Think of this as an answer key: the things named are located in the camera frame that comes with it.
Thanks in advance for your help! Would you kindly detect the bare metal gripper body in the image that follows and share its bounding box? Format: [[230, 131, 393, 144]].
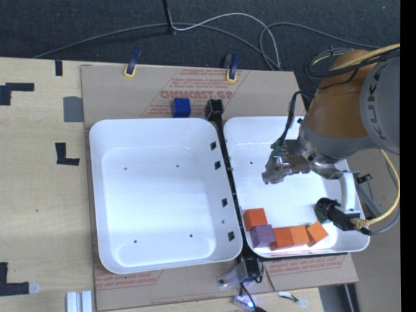
[[279, 140, 348, 179]]

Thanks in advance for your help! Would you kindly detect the white plastic tray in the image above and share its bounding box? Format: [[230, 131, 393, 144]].
[[222, 115, 371, 259], [88, 117, 244, 275]]

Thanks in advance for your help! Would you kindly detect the orange cube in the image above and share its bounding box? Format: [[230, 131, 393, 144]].
[[289, 225, 310, 247], [269, 227, 295, 251], [305, 220, 330, 248], [242, 207, 269, 232]]

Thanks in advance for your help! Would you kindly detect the purple cube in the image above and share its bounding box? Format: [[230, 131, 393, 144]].
[[249, 224, 276, 249]]

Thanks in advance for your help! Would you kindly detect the blue cube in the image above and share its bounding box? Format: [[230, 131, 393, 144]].
[[170, 97, 192, 119]]

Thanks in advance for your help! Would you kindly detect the brown cardboard board red print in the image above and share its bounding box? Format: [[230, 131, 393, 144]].
[[79, 64, 360, 311]]

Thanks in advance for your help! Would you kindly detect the black cylinder on white bracket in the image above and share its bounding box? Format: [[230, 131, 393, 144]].
[[314, 170, 362, 232]]

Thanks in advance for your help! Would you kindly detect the black block with thin wires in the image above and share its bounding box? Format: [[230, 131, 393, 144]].
[[243, 256, 263, 281], [204, 98, 225, 122]]

